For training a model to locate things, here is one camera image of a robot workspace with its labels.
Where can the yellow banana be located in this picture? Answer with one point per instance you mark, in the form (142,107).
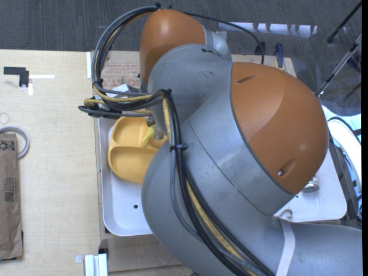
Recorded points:
(149,134)

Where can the small silver can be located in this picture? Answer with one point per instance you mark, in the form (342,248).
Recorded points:
(311,185)

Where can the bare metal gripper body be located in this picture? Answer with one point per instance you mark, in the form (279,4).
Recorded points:
(151,121)

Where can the white plastic tray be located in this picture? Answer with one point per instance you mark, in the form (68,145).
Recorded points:
(325,206)
(123,211)

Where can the yellow divided plate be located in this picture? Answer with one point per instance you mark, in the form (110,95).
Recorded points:
(129,160)

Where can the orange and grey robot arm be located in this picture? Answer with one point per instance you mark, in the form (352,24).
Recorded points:
(230,142)

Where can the brown paper bag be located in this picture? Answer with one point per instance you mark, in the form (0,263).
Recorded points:
(10,211)

